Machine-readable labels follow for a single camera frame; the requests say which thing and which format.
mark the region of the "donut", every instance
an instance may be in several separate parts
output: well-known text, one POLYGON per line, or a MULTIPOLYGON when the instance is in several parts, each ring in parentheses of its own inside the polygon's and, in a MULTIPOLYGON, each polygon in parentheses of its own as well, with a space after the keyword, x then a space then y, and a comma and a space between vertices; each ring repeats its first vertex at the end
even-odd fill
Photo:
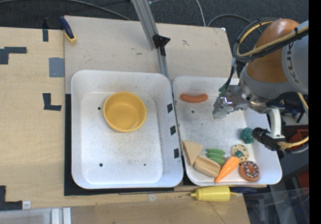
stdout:
POLYGON ((245 161, 239 167, 240 176, 247 181, 256 181, 260 177, 260 169, 255 162, 245 161))
POLYGON ((237 144, 231 147, 231 156, 237 156, 239 158, 239 162, 245 162, 249 158, 249 152, 247 148, 242 144, 237 144))

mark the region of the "yellow bowl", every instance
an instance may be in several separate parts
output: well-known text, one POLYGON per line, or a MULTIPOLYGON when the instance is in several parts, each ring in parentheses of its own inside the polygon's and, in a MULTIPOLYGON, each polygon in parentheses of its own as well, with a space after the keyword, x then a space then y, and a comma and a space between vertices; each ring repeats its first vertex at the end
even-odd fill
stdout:
POLYGON ((108 125, 122 133, 138 130, 147 117, 145 103, 130 92, 110 95, 104 103, 103 112, 108 125))

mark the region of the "white tray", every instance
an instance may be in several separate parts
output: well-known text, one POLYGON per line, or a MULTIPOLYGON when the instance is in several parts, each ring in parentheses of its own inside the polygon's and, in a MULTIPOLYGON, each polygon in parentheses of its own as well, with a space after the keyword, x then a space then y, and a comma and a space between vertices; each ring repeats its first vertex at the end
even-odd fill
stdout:
POLYGON ((170 110, 172 87, 165 76, 81 70, 74 74, 71 89, 72 176, 79 186, 149 188, 181 182, 183 165, 173 105, 170 110), (135 93, 144 101, 147 119, 139 130, 118 133, 105 121, 103 104, 118 91, 135 93))
MULTIPOLYGON (((181 140, 192 140, 204 145, 200 155, 206 154, 206 148, 220 148, 226 152, 226 158, 231 156, 230 148, 235 144, 244 144, 250 154, 249 160, 257 163, 261 177, 256 182, 242 179, 235 169, 217 184, 192 166, 189 166, 186 157, 185 167, 189 179, 199 186, 211 185, 249 185, 249 184, 275 184, 282 177, 278 155, 270 151, 256 140, 252 144, 245 144, 240 139, 240 132, 246 128, 260 127, 268 129, 266 115, 259 114, 251 109, 235 111, 223 119, 215 120, 212 111, 214 102, 219 95, 218 89, 226 82, 227 78, 210 78, 179 76, 173 81, 176 114, 181 140), (182 93, 199 95, 206 93, 209 98, 202 103, 188 103, 180 99, 182 93)), ((237 84, 238 79, 232 79, 231 84, 237 84)))

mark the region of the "carrot top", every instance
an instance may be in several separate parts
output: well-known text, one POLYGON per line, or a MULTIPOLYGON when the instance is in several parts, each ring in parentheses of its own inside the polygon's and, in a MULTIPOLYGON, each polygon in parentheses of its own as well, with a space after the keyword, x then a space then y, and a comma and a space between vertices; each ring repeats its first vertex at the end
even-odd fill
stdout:
POLYGON ((239 158, 236 156, 231 156, 227 159, 224 165, 221 167, 221 170, 217 177, 215 178, 215 182, 219 182, 222 178, 226 177, 233 170, 235 170, 239 166, 239 158))

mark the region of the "green pea pod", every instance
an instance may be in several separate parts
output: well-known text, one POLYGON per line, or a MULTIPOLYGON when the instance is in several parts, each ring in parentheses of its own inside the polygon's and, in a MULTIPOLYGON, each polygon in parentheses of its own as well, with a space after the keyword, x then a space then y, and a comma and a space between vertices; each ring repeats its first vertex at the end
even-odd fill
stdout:
POLYGON ((213 157, 209 157, 209 159, 211 159, 212 161, 215 161, 215 162, 217 162, 218 164, 221 164, 221 165, 225 163, 225 160, 222 160, 222 159, 213 158, 213 157))
POLYGON ((221 154, 221 155, 224 155, 225 152, 221 149, 218 149, 218 148, 207 148, 206 149, 206 152, 208 153, 215 153, 215 154, 221 154))
POLYGON ((221 160, 224 160, 224 156, 221 155, 221 154, 216 154, 216 153, 207 153, 206 154, 207 157, 212 157, 212 158, 217 158, 217 159, 221 159, 221 160))

